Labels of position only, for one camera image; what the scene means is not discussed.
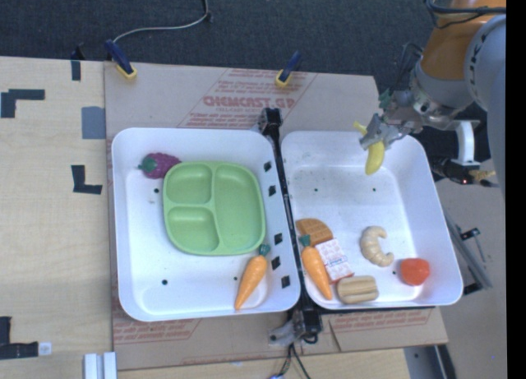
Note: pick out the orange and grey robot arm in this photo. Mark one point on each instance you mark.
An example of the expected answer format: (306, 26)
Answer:
(456, 52)

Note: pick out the black cylinder on white bracket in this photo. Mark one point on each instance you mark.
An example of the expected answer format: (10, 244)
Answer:
(465, 143)

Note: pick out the orange waffle biscuit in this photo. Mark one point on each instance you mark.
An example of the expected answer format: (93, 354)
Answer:
(314, 229)

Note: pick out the brown cardboard board red print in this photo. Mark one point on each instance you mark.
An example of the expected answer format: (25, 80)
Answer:
(197, 98)

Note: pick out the yellow banana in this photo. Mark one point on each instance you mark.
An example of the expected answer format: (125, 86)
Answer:
(375, 159)

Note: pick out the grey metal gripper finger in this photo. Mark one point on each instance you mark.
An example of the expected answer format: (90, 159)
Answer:
(392, 135)
(372, 131)

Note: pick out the green divided plate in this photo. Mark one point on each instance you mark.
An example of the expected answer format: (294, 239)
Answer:
(213, 209)

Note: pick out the red tomato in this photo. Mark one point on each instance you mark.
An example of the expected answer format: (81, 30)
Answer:
(415, 271)

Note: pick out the red and white carton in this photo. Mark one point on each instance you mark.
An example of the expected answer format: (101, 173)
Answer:
(335, 260)

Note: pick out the thin black and white rod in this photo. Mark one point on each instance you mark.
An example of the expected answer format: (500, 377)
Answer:
(287, 213)

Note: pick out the beige croissant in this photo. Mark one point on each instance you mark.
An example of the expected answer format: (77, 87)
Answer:
(373, 246)

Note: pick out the tan hot dog bun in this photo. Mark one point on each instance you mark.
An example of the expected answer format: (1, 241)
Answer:
(356, 289)

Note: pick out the purple grapes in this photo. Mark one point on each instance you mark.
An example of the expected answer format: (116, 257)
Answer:
(158, 165)

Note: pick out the orange carrot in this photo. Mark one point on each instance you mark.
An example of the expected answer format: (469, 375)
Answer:
(316, 270)
(251, 276)

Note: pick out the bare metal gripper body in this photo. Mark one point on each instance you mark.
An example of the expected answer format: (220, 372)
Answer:
(415, 114)

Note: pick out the white plastic tray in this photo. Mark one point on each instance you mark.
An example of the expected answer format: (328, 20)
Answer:
(345, 204)
(189, 283)

